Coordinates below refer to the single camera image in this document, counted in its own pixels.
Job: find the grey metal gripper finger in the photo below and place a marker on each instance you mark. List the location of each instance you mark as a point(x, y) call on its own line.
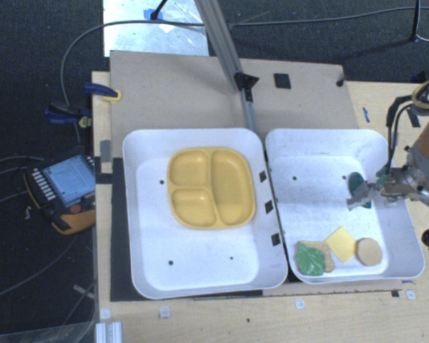
point(359, 196)

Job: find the white plastic tray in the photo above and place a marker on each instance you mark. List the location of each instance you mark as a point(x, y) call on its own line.
point(200, 256)
point(314, 198)

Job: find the green lettuce leaf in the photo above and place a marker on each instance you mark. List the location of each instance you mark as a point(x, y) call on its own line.
point(310, 261)

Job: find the yellow cheese slice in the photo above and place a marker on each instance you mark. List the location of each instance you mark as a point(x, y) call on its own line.
point(340, 244)

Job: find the brown cardboard board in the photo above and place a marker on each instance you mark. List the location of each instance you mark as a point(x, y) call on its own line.
point(171, 95)

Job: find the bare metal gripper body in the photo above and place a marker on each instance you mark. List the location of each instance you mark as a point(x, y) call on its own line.
point(400, 188)

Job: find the round tan biscuit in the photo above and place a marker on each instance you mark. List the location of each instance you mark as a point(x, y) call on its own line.
point(369, 251)

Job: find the brown bread slice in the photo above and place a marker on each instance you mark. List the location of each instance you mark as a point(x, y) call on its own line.
point(327, 256)

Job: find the yellow divided plate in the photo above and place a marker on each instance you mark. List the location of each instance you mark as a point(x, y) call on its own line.
point(214, 177)

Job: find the dark green oval toy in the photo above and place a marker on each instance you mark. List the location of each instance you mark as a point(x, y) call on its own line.
point(355, 181)

